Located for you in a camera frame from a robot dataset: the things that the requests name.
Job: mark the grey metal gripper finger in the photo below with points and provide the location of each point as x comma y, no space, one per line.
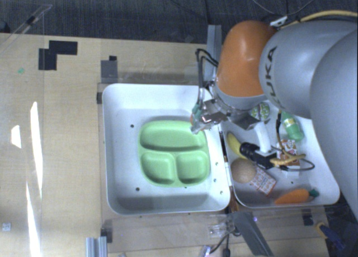
207,125
196,129

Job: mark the orange carrot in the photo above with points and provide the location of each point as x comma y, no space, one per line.
293,197

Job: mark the green divided plate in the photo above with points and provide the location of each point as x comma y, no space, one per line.
173,152

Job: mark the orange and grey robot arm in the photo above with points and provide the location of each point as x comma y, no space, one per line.
293,76

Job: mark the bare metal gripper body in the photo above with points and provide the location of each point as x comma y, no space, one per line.
214,113

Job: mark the green plastic bottle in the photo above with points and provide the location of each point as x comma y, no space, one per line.
293,130

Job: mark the green and white can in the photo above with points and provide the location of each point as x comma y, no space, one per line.
260,110

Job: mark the yellow banana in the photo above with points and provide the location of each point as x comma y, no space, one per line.
233,144

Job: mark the black cylinder on white bracket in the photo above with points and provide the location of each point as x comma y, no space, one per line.
256,153

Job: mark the orange and white carton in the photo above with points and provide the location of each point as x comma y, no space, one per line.
289,146
263,181

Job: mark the white plastic tray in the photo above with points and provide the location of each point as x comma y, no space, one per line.
123,144
313,183

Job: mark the brown ball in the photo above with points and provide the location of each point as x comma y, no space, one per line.
242,170

